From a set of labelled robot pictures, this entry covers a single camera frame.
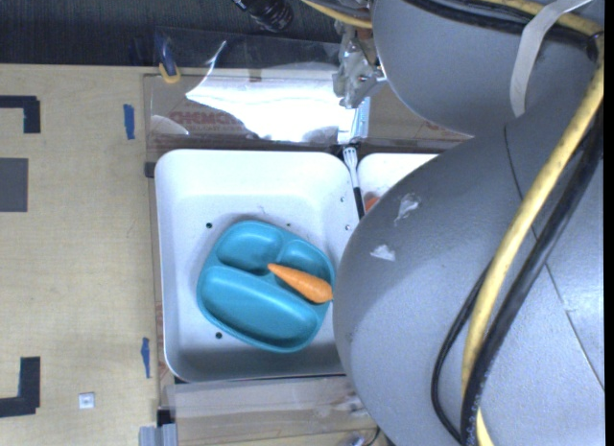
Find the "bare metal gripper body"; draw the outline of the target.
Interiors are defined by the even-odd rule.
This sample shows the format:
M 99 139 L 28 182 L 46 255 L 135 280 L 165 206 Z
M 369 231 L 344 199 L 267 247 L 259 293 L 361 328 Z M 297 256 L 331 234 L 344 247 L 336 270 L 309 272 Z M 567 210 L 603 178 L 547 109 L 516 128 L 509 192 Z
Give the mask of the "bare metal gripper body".
M 370 22 L 371 0 L 337 0 L 343 11 L 356 19 Z M 341 105 L 358 107 L 365 98 L 376 94 L 386 78 L 375 49 L 371 28 L 338 19 L 335 28 L 341 37 L 338 52 L 339 68 L 333 76 L 333 87 Z

